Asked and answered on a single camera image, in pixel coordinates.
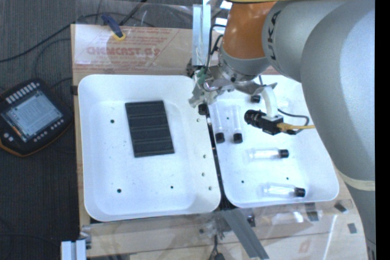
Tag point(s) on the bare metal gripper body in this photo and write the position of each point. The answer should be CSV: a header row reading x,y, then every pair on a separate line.
x,y
222,77

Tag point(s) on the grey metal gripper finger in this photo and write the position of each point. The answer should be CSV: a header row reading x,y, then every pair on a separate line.
x,y
196,97
211,96

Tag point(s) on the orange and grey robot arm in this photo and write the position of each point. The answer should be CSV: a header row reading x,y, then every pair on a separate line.
x,y
323,48

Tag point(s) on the clear plastic bottle, black cap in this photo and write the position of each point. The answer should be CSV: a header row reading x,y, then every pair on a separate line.
x,y
280,190
237,131
219,128
265,154

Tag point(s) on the black ribbed rectangular pad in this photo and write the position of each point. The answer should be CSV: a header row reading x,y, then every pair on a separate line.
x,y
149,128

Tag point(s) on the brown cardboard board, red print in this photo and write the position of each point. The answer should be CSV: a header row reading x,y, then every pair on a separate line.
x,y
140,45

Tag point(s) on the white plastic tray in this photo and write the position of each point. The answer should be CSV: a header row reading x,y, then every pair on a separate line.
x,y
143,179
268,170

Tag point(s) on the black cylinder on white bracket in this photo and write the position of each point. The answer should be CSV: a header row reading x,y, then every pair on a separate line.
x,y
268,125

